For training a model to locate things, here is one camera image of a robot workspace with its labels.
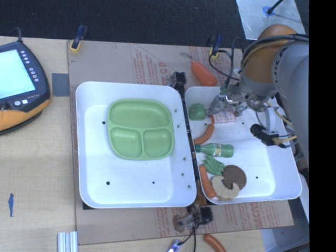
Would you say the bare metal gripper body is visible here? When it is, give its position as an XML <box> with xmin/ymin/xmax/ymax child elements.
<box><xmin>223</xmin><ymin>84</ymin><xmax>270</xmax><ymax>113</ymax></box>

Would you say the white packet with orange print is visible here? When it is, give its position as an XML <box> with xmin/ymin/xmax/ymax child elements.
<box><xmin>214</xmin><ymin>109</ymin><xmax>237</xmax><ymax>125</ymax></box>

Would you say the green toy pepper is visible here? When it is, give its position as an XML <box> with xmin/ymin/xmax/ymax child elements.
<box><xmin>187</xmin><ymin>103</ymin><xmax>207</xmax><ymax>121</ymax></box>

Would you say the orange bottle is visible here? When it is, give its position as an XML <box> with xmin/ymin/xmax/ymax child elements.
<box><xmin>190</xmin><ymin>60</ymin><xmax>218</xmax><ymax>87</ymax></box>

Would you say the orange sausage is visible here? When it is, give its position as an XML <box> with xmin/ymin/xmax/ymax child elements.
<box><xmin>203</xmin><ymin>233</ymin><xmax>227</xmax><ymax>252</ymax></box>
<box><xmin>193</xmin><ymin>123</ymin><xmax>215</xmax><ymax>145</ymax></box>

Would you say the green bottle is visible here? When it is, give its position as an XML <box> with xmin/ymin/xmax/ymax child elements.
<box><xmin>194</xmin><ymin>142</ymin><xmax>235</xmax><ymax>159</ymax></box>

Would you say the green toy vegetable bunch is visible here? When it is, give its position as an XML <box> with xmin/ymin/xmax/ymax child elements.
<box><xmin>203</xmin><ymin>155</ymin><xmax>226</xmax><ymax>176</ymax></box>

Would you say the white plastic tray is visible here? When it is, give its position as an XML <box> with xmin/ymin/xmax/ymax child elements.
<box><xmin>75</xmin><ymin>81</ymin><xmax>197</xmax><ymax>209</ymax></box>
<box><xmin>184</xmin><ymin>86</ymin><xmax>302</xmax><ymax>205</ymax></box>

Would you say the brown biscuit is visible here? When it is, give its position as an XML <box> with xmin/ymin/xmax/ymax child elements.
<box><xmin>221</xmin><ymin>164</ymin><xmax>248</xmax><ymax>190</ymax></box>

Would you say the green divided plate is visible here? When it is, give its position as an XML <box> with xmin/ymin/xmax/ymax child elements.
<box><xmin>107</xmin><ymin>98</ymin><xmax>175</xmax><ymax>161</ymax></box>

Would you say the orange carrot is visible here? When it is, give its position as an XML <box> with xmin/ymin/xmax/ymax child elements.
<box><xmin>198</xmin><ymin>164</ymin><xmax>217</xmax><ymax>200</ymax></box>

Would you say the beige toy bread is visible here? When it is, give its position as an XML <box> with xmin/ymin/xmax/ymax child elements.
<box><xmin>211</xmin><ymin>175</ymin><xmax>241</xmax><ymax>202</ymax></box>

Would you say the brown cardboard board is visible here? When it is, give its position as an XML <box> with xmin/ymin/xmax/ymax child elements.
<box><xmin>67</xmin><ymin>39</ymin><xmax>295</xmax><ymax>245</ymax></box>

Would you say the black cylinder on white bracket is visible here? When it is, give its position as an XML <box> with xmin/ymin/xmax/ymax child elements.
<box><xmin>250</xmin><ymin>106</ymin><xmax>280</xmax><ymax>147</ymax></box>

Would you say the black block with wires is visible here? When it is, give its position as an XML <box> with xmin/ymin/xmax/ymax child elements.
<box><xmin>169</xmin><ymin>71</ymin><xmax>187</xmax><ymax>88</ymax></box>
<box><xmin>198</xmin><ymin>206</ymin><xmax>214</xmax><ymax>224</ymax></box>

